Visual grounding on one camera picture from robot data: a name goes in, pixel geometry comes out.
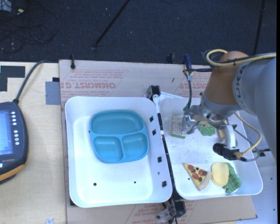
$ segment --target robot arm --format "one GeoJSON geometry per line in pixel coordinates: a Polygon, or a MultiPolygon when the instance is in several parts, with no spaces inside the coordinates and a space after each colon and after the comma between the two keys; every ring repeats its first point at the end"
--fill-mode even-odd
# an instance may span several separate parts
{"type": "Polygon", "coordinates": [[[201,96],[202,116],[216,128],[226,126],[227,118],[239,110],[256,116],[277,162],[276,53],[248,56],[237,51],[213,50],[206,58],[215,68],[201,96]],[[224,53],[217,63],[209,58],[213,52],[224,53]]]}

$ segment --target white tray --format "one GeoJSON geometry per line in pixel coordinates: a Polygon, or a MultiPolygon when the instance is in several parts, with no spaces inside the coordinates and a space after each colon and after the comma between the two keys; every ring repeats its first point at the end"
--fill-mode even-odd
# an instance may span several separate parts
{"type": "Polygon", "coordinates": [[[156,107],[151,100],[139,97],[73,97],[65,105],[65,115],[70,198],[77,206],[161,203],[171,197],[168,163],[156,107]],[[144,158],[137,161],[104,163],[92,148],[89,123],[98,112],[119,109],[135,111],[143,118],[150,149],[144,158]]]}
{"type": "MultiPolygon", "coordinates": [[[[262,179],[255,161],[229,161],[216,154],[212,147],[221,140],[214,134],[212,136],[202,136],[198,129],[193,134],[187,135],[185,139],[171,136],[171,117],[182,116],[182,109],[188,102],[188,98],[166,98],[160,103],[160,111],[164,126],[165,140],[172,165],[176,191],[185,199],[196,200],[214,197],[256,195],[262,191],[262,179]],[[238,174],[242,185],[231,194],[226,194],[225,189],[216,186],[212,180],[205,189],[198,191],[194,183],[189,180],[189,175],[182,163],[192,164],[210,171],[214,162],[228,162],[238,174]]],[[[200,104],[199,98],[192,99],[192,105],[200,104]]],[[[245,136],[242,122],[232,115],[229,118],[231,124],[237,124],[236,130],[245,136]]],[[[235,133],[240,152],[247,150],[250,146],[239,134],[235,133]]],[[[245,155],[245,158],[252,159],[252,151],[245,155]]]]}

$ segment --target yellow cable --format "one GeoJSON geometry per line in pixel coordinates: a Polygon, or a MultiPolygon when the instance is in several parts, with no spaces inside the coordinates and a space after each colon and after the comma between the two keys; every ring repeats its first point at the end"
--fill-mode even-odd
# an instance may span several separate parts
{"type": "Polygon", "coordinates": [[[244,63],[244,62],[257,61],[257,60],[261,60],[261,59],[276,57],[276,54],[266,54],[266,55],[250,57],[250,58],[240,60],[240,61],[234,60],[233,62],[229,62],[229,63],[216,63],[216,62],[214,62],[210,59],[210,55],[213,54],[213,53],[216,53],[216,52],[227,53],[226,50],[222,50],[222,49],[215,49],[215,50],[209,51],[206,54],[206,60],[207,60],[208,63],[210,63],[214,66],[233,66],[233,65],[240,64],[240,63],[244,63]]]}
{"type": "Polygon", "coordinates": [[[258,133],[258,135],[259,135],[259,139],[256,141],[256,143],[252,146],[252,147],[250,147],[250,148],[248,148],[246,151],[244,151],[244,152],[235,152],[234,154],[238,157],[238,158],[240,158],[240,157],[242,157],[242,156],[244,156],[246,153],[248,153],[249,151],[251,151],[251,150],[253,150],[259,143],[260,143],[260,141],[261,141],[261,139],[262,139],[262,137],[261,137],[261,133],[256,129],[256,128],[254,128],[253,126],[251,126],[250,124],[248,124],[245,120],[243,120],[237,113],[234,113],[243,123],[245,123],[248,127],[250,127],[251,129],[253,129],[256,133],[258,133]]]}

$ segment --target pepperoni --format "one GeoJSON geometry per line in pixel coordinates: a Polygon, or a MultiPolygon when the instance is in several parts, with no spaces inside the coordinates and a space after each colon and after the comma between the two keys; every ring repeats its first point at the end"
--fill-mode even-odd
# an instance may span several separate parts
{"type": "Polygon", "coordinates": [[[200,169],[198,173],[199,173],[200,176],[206,176],[207,175],[207,171],[205,171],[203,169],[200,169]]]}
{"type": "Polygon", "coordinates": [[[192,174],[192,177],[193,177],[194,179],[198,179],[198,174],[192,174]]]}

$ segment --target green object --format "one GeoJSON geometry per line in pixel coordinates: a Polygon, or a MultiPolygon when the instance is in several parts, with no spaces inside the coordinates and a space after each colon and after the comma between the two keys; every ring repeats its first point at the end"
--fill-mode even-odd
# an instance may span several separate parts
{"type": "Polygon", "coordinates": [[[190,112],[189,105],[187,104],[182,110],[183,110],[183,115],[188,115],[190,112]]]}
{"type": "Polygon", "coordinates": [[[186,136],[178,135],[176,133],[172,134],[171,136],[175,137],[175,138],[180,138],[180,139],[185,139],[186,138],[186,136]]]}
{"type": "Polygon", "coordinates": [[[242,181],[235,173],[233,166],[231,166],[229,163],[227,164],[229,168],[229,179],[228,183],[223,188],[226,189],[226,193],[232,193],[242,185],[242,181]]]}
{"type": "Polygon", "coordinates": [[[212,136],[216,133],[214,126],[200,126],[199,131],[203,136],[212,136]]]}

